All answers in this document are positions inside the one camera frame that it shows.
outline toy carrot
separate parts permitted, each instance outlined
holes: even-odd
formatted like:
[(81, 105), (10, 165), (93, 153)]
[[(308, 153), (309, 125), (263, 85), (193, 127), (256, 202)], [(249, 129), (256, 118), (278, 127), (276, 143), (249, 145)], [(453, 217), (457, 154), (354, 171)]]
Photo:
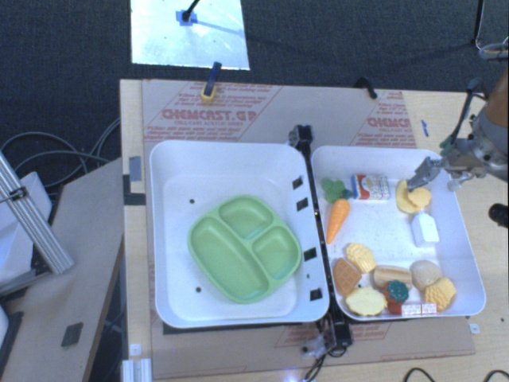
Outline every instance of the toy carrot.
[(344, 198), (338, 198), (332, 204), (331, 213), (328, 216), (327, 243), (330, 244), (336, 237), (350, 212), (350, 203)]

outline metal clamp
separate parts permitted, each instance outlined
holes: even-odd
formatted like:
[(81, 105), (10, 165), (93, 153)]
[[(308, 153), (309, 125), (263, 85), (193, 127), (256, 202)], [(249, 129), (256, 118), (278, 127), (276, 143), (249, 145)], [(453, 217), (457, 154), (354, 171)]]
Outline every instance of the metal clamp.
[(27, 195), (28, 195), (28, 191), (26, 190), (26, 187), (20, 187), (18, 189), (14, 189), (13, 191), (11, 191), (7, 198), (0, 200), (0, 204), (2, 202), (7, 202), (7, 201), (21, 200), (23, 197), (26, 197)]

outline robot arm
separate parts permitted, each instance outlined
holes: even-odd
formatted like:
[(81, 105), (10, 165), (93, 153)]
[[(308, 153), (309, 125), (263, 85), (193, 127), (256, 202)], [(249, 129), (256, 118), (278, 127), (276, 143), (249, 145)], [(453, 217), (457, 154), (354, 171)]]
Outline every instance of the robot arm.
[[(472, 91), (468, 91), (467, 102), (457, 128), (441, 144), (442, 158), (424, 160), (415, 170), (415, 175), (407, 180), (410, 191), (432, 181), (441, 169), (450, 173), (453, 178), (449, 182), (451, 191), (460, 188), (464, 181), (474, 177), (485, 177), (486, 174), (507, 182), (507, 116), (509, 114), (507, 72), (508, 68), (499, 79), (484, 108), (477, 117), (470, 120), (472, 133), (467, 138), (457, 138), (457, 132), (468, 113), (469, 102), (472, 98)], [(507, 227), (507, 207), (505, 207), (504, 226)]]

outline wooden table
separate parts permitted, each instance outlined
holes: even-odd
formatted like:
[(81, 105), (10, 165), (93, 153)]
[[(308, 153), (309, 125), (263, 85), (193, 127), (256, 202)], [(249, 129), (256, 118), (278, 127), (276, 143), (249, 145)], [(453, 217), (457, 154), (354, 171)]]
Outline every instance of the wooden table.
[(23, 318), (2, 381), (88, 382), (122, 259), (120, 175), (116, 160), (64, 187), (52, 228), (76, 264), (5, 304)]
[[(415, 140), (419, 148), (437, 151), (438, 144), (449, 135), (457, 123), (465, 95), (446, 92), (403, 92)], [(478, 111), (481, 102), (472, 110)], [(130, 171), (130, 156), (143, 154), (142, 142), (142, 84), (140, 81), (121, 82), (122, 108), (122, 168)], [(429, 137), (422, 129), (427, 124)], [(130, 183), (132, 193), (145, 192), (143, 171), (139, 180)], [(464, 357), (446, 357), (428, 360), (395, 361), (374, 364), (324, 366), (318, 378), (321, 382), (335, 380), (402, 380), (413, 367), (426, 369), (437, 381), (482, 381), (495, 368), (509, 368), (509, 296), (507, 267), (507, 230), (498, 228), (488, 218), (488, 209), (497, 202), (507, 202), (507, 184), (493, 177), (472, 180), (457, 192), (464, 222), (471, 240), (478, 268), (484, 282), (487, 303), (481, 314), (470, 318), (479, 326), (474, 335), (476, 354)], [(128, 341), (139, 344), (141, 352), (131, 352), (131, 360), (150, 358), (149, 276), (147, 265), (146, 210), (140, 205), (124, 208), (126, 222), (126, 281), (128, 311)], [(221, 376), (194, 377), (203, 382), (215, 381), (290, 381), (301, 380), (303, 369), (273, 372), (253, 372)], [(427, 380), (414, 374), (412, 382)], [(494, 376), (493, 382), (504, 380)]]

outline toy cookie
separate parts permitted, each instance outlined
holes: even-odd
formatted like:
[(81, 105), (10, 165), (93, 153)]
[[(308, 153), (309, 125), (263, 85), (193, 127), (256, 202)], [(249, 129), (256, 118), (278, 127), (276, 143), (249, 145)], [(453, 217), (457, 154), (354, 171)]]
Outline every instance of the toy cookie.
[(456, 287), (454, 287), (453, 282), (446, 277), (442, 277), (426, 287), (424, 299), (426, 302), (434, 302), (437, 305), (437, 310), (442, 311), (448, 307), (455, 295)]
[(349, 244), (346, 254), (348, 261), (353, 263), (361, 273), (369, 273), (376, 267), (373, 253), (362, 244)]
[(332, 276), (336, 289), (343, 295), (348, 296), (362, 278), (360, 272), (345, 259), (338, 259), (332, 268)]
[(371, 287), (357, 287), (346, 297), (348, 308), (358, 315), (378, 315), (387, 307), (385, 296)]

